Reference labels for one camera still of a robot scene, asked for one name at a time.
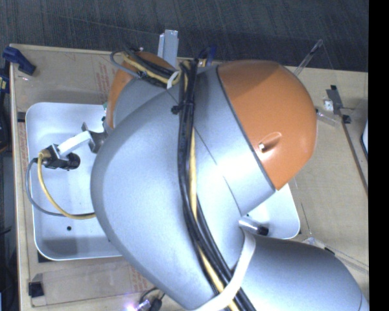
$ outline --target blue plastic part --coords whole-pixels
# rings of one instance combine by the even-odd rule
[[[35,65],[32,65],[25,56],[14,47],[6,47],[3,51],[3,58],[9,62],[18,63],[19,70],[25,74],[33,75],[36,69]]]

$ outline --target gray carpet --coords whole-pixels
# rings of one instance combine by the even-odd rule
[[[156,52],[158,34],[173,29],[179,56],[213,43],[218,60],[298,65],[323,39],[309,67],[368,71],[368,26],[369,0],[0,0],[0,67],[9,43],[111,51],[128,42]],[[0,155],[0,231],[3,190]],[[0,290],[8,288],[5,276],[0,266]]]

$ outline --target white cable tie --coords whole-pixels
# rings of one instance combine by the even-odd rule
[[[172,82],[174,81],[174,79],[177,77],[177,75],[179,75],[179,70],[175,71],[169,78],[169,80],[167,81],[167,89],[170,89],[172,87]]]
[[[82,146],[84,143],[88,143],[90,140],[92,140],[92,137],[89,131],[86,130],[81,132],[58,145],[59,154],[61,157],[66,156],[72,151],[75,151],[78,147]]]
[[[256,246],[256,241],[253,235],[247,231],[242,231],[245,235],[244,245],[231,281],[219,295],[192,311],[219,311],[225,309],[232,302],[238,290],[241,288],[242,280],[244,279]]]

